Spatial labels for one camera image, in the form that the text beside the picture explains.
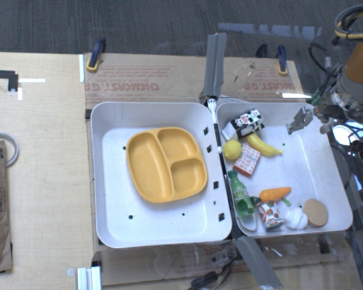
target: wooden disc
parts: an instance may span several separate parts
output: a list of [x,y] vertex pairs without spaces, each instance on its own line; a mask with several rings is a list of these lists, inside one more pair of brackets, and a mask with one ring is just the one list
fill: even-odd
[[304,213],[308,217],[310,224],[322,227],[328,221],[328,211],[323,203],[316,199],[309,199],[305,202]]

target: carrot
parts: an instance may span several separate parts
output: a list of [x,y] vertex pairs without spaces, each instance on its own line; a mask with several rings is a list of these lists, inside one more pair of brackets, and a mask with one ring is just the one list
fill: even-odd
[[278,187],[262,190],[260,193],[261,202],[278,201],[292,191],[290,187]]

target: yellow ball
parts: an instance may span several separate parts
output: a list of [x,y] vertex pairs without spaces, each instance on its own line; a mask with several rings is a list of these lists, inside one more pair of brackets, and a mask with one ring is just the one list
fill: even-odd
[[228,160],[237,159],[242,153],[242,145],[237,140],[229,140],[223,145],[224,157]]

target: green plastic bottle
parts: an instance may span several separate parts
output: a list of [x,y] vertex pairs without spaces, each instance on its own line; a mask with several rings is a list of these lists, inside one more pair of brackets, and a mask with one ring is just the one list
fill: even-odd
[[253,203],[250,200],[246,186],[239,180],[236,170],[227,173],[231,180],[231,192],[234,199],[235,208],[239,217],[254,214]]

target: banana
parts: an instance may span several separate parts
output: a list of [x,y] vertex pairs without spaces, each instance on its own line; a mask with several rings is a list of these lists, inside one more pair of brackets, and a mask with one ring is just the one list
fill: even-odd
[[252,134],[246,135],[246,140],[250,146],[255,150],[259,151],[264,156],[281,155],[283,151],[275,149],[273,146],[266,144],[259,136],[253,132]]

